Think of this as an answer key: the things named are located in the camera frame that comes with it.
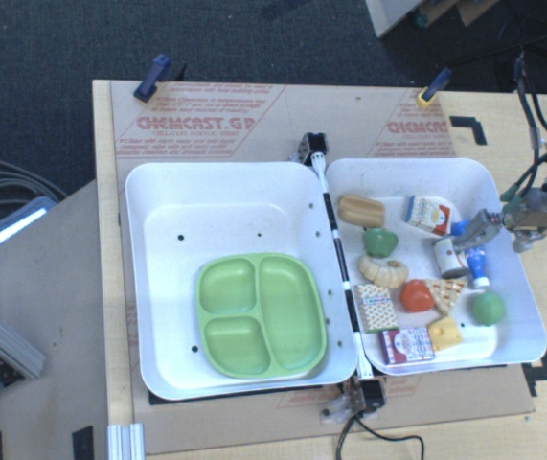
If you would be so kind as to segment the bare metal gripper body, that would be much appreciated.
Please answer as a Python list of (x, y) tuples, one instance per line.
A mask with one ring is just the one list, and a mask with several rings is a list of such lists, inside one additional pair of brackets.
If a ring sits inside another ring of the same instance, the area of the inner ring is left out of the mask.
[(503, 224), (516, 242), (547, 239), (547, 181), (516, 197), (504, 208)]

